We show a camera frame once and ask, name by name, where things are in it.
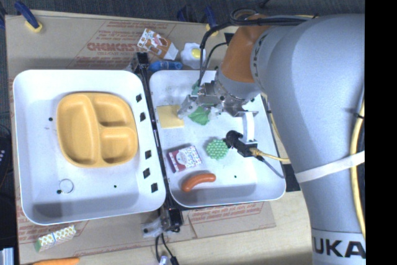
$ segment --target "white tray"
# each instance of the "white tray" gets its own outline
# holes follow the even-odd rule
[[[76,91],[112,93],[130,105],[139,142],[132,160],[80,168],[65,159],[56,132],[56,108]],[[143,86],[131,72],[24,71],[14,80],[14,107],[22,209],[32,222],[50,225],[148,212],[164,203],[166,190]],[[70,182],[70,193],[57,193],[60,187],[68,190]]]
[[[214,77],[214,71],[207,71],[203,83],[210,82]],[[154,108],[180,105],[186,95],[191,94],[192,85],[198,78],[198,71],[156,72],[149,82]],[[248,103],[244,108],[259,112],[254,118],[254,138],[258,141],[258,149],[271,155],[277,155],[261,97],[257,96],[254,102]],[[243,158],[235,149],[229,150],[227,157],[219,161],[207,156],[205,147],[214,138],[224,138],[230,130],[243,133],[241,117],[236,118],[223,113],[205,126],[186,117],[184,128],[162,129],[157,111],[155,114],[171,195],[178,204],[188,208],[240,204],[275,200],[284,194],[285,180],[255,158]],[[173,173],[166,159],[167,152],[188,145],[194,145],[197,148],[203,163],[195,168]],[[270,158],[266,158],[266,160],[280,174],[282,173],[279,161]],[[202,183],[188,193],[183,192],[181,190],[182,182],[199,171],[214,173],[216,181]]]

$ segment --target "black hole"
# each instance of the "black hole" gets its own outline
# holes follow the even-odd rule
[[[148,176],[150,176],[150,169],[145,169],[143,171],[143,178],[146,179]]]
[[[151,193],[156,192],[158,189],[159,189],[159,187],[157,186],[156,183],[154,183],[154,184],[151,185]]]

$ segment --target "yellow sticky note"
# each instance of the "yellow sticky note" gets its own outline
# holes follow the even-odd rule
[[[179,109],[179,105],[166,105],[157,107],[161,128],[179,128],[185,126],[184,120],[180,119],[177,115],[177,111]]]

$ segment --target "circular mark on bin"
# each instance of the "circular mark on bin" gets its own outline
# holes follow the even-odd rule
[[[60,190],[62,193],[70,193],[74,189],[74,184],[69,179],[63,179],[60,181]]]

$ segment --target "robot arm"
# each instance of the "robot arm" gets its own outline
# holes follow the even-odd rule
[[[349,14],[297,26],[240,27],[215,80],[190,103],[237,116],[263,92],[297,175],[349,159],[364,101],[364,20]],[[300,183],[315,265],[366,263],[365,226],[351,182],[342,169]]]

